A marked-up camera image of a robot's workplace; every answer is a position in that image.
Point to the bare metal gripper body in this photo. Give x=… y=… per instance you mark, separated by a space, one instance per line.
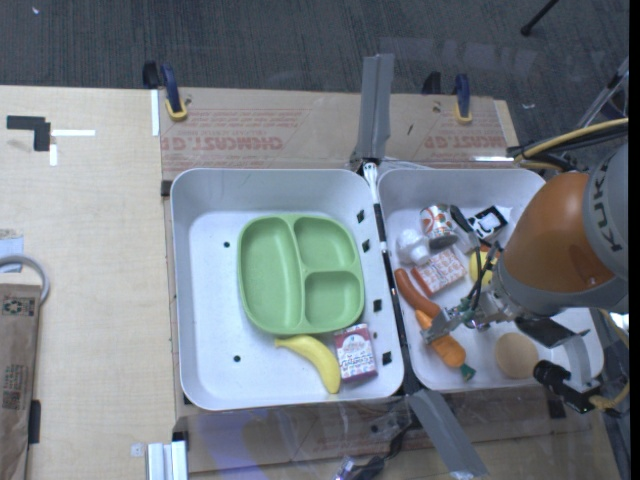
x=492 y=309

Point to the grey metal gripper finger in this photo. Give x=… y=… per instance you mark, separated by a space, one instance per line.
x=434 y=329
x=450 y=312

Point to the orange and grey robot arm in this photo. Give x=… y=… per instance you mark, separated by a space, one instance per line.
x=555 y=248

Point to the orange carrot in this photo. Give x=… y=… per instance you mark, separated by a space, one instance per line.
x=450 y=350

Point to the orange sausage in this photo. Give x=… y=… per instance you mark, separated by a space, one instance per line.
x=412 y=293

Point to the orange and white packet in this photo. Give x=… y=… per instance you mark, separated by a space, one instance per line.
x=440 y=270

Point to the yellow lemon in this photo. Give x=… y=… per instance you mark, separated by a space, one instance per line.
x=475 y=268

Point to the beige round bread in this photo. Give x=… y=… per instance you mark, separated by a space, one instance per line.
x=516 y=355

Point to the red and white carton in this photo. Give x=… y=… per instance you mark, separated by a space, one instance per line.
x=356 y=353

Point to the black and white box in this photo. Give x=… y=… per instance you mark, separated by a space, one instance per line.
x=487 y=222

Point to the orange and white can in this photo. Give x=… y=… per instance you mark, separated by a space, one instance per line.
x=437 y=223

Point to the yellow banana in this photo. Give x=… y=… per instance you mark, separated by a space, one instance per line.
x=320 y=357

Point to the white plastic tray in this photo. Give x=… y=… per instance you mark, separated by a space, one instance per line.
x=215 y=308
x=500 y=188

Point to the green divided plate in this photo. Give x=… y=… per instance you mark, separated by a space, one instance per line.
x=270 y=273

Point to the brown cardboard board red print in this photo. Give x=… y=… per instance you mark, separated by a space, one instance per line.
x=310 y=133

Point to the black tripod leg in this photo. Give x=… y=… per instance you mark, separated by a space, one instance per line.
x=552 y=2

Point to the brown paper bag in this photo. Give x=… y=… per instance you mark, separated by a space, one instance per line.
x=17 y=368

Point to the black cylinder on white bracket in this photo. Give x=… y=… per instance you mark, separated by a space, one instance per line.
x=575 y=353

